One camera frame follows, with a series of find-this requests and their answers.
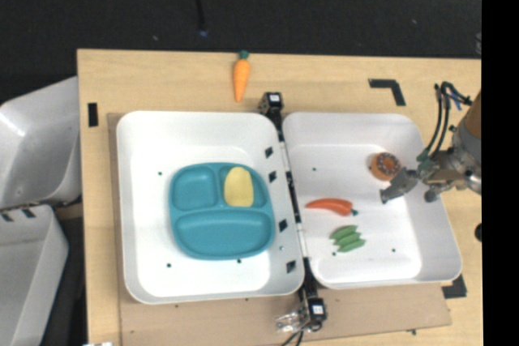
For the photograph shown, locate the green toy pea pods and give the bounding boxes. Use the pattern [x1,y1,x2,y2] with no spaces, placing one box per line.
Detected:
[328,224,367,254]

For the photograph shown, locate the white plastic tray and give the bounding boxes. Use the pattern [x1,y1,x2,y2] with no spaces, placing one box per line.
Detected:
[281,111,464,291]
[115,109,307,305]

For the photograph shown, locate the orange toy doughnut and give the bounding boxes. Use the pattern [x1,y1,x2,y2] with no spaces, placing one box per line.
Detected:
[369,152,402,181]

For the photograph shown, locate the yellow toy potato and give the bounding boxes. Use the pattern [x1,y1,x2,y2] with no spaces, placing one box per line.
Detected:
[223,166,255,208]

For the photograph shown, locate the orange toy carrot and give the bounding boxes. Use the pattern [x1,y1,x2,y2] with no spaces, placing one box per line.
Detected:
[232,49,252,104]

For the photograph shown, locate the thin black and white rod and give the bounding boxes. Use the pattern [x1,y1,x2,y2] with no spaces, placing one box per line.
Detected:
[273,109,317,299]

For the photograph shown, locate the red toy chili pepper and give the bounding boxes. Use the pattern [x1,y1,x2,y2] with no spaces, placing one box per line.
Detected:
[304,198,360,217]

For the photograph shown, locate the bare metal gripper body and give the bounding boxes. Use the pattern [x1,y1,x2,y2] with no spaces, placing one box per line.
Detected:
[426,148,483,194]

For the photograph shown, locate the blue divided plate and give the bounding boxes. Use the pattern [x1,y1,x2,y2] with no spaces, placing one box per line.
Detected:
[168,161,274,261]

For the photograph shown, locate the black block with thin wires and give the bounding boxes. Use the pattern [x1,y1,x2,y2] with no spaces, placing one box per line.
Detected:
[257,91,285,115]
[300,294,328,332]

